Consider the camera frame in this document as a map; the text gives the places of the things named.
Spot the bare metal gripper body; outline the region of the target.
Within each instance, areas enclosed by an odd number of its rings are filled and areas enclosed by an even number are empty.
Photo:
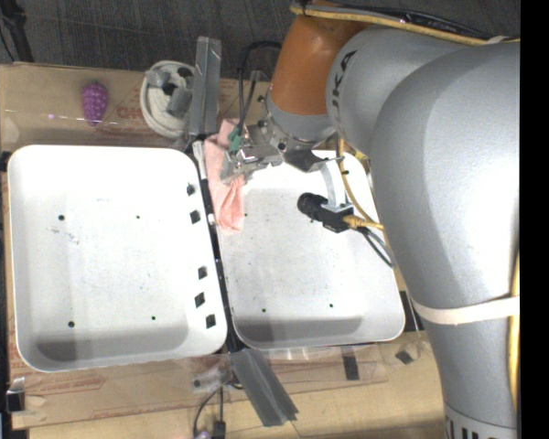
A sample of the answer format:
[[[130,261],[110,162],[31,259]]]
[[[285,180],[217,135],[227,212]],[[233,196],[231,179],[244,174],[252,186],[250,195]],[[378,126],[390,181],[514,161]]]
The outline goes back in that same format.
[[[280,136],[281,133],[275,123],[236,124],[227,135],[221,181],[232,182],[238,177],[248,180],[255,171],[280,166],[298,154],[301,145],[291,137]]]

